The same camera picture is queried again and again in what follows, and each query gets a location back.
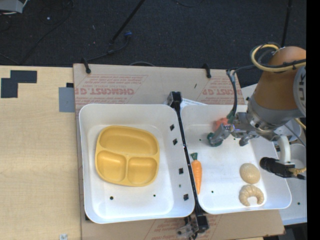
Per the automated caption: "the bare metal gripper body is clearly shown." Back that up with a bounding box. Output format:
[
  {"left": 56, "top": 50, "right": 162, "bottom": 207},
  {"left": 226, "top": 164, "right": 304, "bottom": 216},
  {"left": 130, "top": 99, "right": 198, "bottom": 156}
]
[{"left": 230, "top": 112, "right": 279, "bottom": 142}]

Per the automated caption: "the orange toy food piece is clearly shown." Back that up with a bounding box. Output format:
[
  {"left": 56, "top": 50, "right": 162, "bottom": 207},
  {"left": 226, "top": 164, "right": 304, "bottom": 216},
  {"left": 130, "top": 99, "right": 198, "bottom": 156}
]
[{"left": 212, "top": 117, "right": 230, "bottom": 133}]

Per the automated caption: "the beige bread roll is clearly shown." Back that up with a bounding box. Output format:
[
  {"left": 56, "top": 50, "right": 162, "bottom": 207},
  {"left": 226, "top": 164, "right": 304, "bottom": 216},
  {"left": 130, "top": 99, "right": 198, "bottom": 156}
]
[{"left": 239, "top": 162, "right": 261, "bottom": 185}]

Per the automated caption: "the white plastic tray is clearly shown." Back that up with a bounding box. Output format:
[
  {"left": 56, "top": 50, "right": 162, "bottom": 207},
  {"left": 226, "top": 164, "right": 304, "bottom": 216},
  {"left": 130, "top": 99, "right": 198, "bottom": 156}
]
[
  {"left": 78, "top": 103, "right": 196, "bottom": 225},
  {"left": 180, "top": 104, "right": 293, "bottom": 215}
]

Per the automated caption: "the thin black and white rod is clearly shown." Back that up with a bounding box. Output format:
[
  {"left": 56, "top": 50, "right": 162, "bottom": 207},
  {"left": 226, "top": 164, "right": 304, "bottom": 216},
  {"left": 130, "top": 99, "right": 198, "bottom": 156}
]
[{"left": 172, "top": 101, "right": 205, "bottom": 225}]

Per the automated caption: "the orange carrot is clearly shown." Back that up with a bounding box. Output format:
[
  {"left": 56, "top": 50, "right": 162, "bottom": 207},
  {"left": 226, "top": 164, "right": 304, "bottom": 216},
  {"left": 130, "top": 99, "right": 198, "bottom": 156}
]
[{"left": 190, "top": 152, "right": 203, "bottom": 195}]

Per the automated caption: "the beige croissant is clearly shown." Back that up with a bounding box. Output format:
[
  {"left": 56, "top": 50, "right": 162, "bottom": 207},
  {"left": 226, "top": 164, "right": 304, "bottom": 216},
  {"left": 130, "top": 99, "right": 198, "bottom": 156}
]
[{"left": 238, "top": 184, "right": 265, "bottom": 207}]

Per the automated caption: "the brown cardboard board red print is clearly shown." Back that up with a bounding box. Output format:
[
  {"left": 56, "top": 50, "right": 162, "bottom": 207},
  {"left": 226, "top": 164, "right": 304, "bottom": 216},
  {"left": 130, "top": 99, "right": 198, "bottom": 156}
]
[{"left": 72, "top": 63, "right": 286, "bottom": 240}]

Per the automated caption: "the yellow divided plate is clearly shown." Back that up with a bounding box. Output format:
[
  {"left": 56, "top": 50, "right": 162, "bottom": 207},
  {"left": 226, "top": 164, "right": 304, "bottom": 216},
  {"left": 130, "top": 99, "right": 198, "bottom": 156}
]
[{"left": 94, "top": 125, "right": 161, "bottom": 188}]

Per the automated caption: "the black cylinder on white bracket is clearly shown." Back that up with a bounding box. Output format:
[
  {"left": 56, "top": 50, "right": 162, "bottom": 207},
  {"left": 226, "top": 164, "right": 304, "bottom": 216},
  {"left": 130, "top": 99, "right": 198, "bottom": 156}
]
[{"left": 259, "top": 135, "right": 297, "bottom": 179}]

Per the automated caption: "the black block with thin wires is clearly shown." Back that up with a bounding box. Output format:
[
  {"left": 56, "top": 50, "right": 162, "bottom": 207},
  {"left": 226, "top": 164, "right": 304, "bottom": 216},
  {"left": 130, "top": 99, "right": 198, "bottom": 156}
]
[
  {"left": 166, "top": 91, "right": 183, "bottom": 108},
  {"left": 194, "top": 214, "right": 210, "bottom": 234}
]

